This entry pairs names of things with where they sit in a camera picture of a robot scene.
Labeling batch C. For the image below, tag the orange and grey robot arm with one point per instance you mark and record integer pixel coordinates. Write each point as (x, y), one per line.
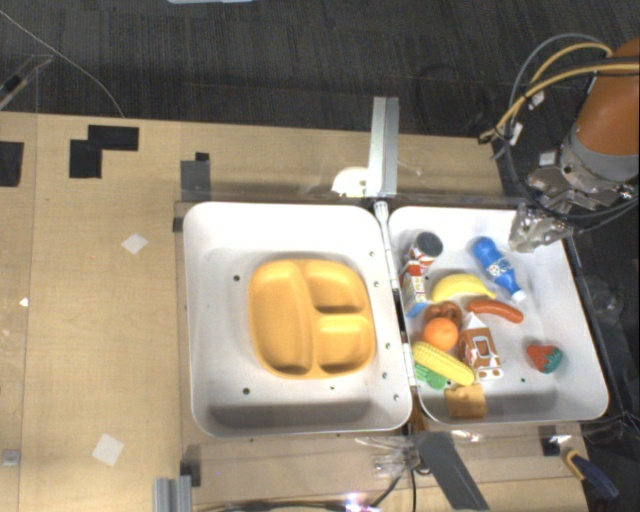
(607, 120)

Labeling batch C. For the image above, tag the yellow banana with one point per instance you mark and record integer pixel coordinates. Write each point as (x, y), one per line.
(460, 286)

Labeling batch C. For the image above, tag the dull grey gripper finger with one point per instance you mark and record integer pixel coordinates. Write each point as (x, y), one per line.
(523, 231)
(552, 231)

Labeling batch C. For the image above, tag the tan cheese block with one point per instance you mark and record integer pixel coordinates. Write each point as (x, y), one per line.
(465, 402)

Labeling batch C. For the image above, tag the white plastic tray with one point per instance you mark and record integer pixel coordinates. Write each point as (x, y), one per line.
(220, 320)
(550, 310)

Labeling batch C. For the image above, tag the red and white can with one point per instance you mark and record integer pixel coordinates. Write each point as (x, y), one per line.
(425, 250)

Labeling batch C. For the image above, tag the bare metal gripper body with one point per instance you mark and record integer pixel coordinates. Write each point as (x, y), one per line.
(575, 189)

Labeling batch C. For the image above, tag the yellow corn cob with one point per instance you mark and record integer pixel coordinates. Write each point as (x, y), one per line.
(442, 363)

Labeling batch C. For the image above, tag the orange fruit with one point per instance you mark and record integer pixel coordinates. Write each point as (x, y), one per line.
(441, 334)

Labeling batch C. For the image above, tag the green toy vegetable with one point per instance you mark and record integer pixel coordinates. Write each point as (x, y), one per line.
(429, 377)

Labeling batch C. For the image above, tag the red strawberry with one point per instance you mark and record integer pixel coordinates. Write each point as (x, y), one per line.
(542, 358)

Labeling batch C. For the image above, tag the blue bottle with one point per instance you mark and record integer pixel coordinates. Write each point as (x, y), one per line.
(492, 264)

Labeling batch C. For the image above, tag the brown and white carton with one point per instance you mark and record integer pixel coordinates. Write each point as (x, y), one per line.
(481, 350)

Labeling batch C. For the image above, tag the brown pretzel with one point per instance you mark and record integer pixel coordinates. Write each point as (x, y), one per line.
(444, 311)

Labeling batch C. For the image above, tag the yellow divided plate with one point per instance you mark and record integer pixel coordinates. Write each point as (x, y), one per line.
(280, 315)

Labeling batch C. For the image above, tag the red sausage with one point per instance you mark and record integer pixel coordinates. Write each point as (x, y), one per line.
(497, 310)

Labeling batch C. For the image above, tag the red and white carton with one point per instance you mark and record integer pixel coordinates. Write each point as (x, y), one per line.
(413, 290)

